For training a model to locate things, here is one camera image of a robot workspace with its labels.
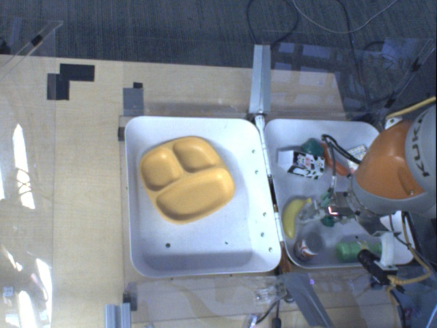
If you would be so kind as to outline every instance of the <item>white cable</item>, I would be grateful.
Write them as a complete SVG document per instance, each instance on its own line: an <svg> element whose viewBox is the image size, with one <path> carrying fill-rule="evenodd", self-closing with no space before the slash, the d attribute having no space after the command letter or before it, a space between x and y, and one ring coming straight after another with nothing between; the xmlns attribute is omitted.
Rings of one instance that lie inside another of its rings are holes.
<svg viewBox="0 0 437 328"><path fill-rule="evenodd" d="M361 25L360 27L356 28L356 29L352 29L352 30L347 30L347 31L336 31L333 29L329 29L324 27L323 25L315 22L313 19L311 19L310 17L308 17L297 5L295 0L292 0L294 7L296 8L296 10L303 16L305 17L309 22L313 23L314 25L317 25L319 28L322 28L323 30L329 31L330 33L334 33L334 34L350 34L350 33L354 33L355 31L358 31L362 28L364 28L366 25L368 25L373 19L375 19L376 17L378 17L381 13L387 11L389 8L391 8L395 3L397 3L398 0L393 0L390 4L388 4L383 10L379 11L377 14L374 14L371 18L369 18L367 20L366 23L364 23L363 25Z"/></svg>

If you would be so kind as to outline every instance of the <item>green bottle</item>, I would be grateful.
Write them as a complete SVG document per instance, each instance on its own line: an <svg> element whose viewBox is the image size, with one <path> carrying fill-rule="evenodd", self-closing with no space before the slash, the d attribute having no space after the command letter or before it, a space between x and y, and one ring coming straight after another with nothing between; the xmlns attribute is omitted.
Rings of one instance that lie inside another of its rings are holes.
<svg viewBox="0 0 437 328"><path fill-rule="evenodd" d="M358 253L363 250L368 249L377 256L381 256L382 246L381 243L369 244L366 241L356 241L356 242L340 242L335 246L335 253L341 262L357 262L356 259Z"/></svg>

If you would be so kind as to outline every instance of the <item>green object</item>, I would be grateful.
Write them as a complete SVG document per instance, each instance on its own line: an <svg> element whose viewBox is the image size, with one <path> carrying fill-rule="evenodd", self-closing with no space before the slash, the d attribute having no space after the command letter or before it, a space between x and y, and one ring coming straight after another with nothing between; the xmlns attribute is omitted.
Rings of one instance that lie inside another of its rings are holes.
<svg viewBox="0 0 437 328"><path fill-rule="evenodd" d="M323 147L316 139L308 139L300 149L304 153L312 154L313 156L323 156Z"/></svg>
<svg viewBox="0 0 437 328"><path fill-rule="evenodd" d="M366 241L357 242L340 242L335 246L335 253L341 262L357 262L358 253L368 249L377 256L381 256L382 246L381 243L369 244Z"/></svg>
<svg viewBox="0 0 437 328"><path fill-rule="evenodd" d="M326 227L334 227L335 225L335 219L332 216L325 216L320 222Z"/></svg>

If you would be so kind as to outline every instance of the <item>dark green object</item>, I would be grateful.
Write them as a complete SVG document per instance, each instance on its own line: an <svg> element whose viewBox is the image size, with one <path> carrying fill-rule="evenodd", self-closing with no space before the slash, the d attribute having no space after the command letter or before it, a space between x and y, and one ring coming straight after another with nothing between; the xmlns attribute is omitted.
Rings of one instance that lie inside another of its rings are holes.
<svg viewBox="0 0 437 328"><path fill-rule="evenodd" d="M323 156L323 147L316 139L308 139L300 149L304 153L312 154L313 156Z"/></svg>
<svg viewBox="0 0 437 328"><path fill-rule="evenodd" d="M326 227L334 227L335 225L335 219L332 216L325 216L320 222Z"/></svg>
<svg viewBox="0 0 437 328"><path fill-rule="evenodd" d="M368 249L377 256L381 256L381 243L369 244L365 241L361 242L340 242L335 246L335 253L341 262L358 262L357 255L363 250Z"/></svg>

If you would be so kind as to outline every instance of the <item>yellow divided plate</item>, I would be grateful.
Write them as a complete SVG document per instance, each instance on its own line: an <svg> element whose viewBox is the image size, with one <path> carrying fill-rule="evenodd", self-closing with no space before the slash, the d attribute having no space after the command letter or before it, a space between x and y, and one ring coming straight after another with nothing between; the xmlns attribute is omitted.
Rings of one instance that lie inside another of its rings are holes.
<svg viewBox="0 0 437 328"><path fill-rule="evenodd" d="M200 137L182 137L150 150L141 159L139 172L155 208L174 223L210 215L235 192L225 163Z"/></svg>

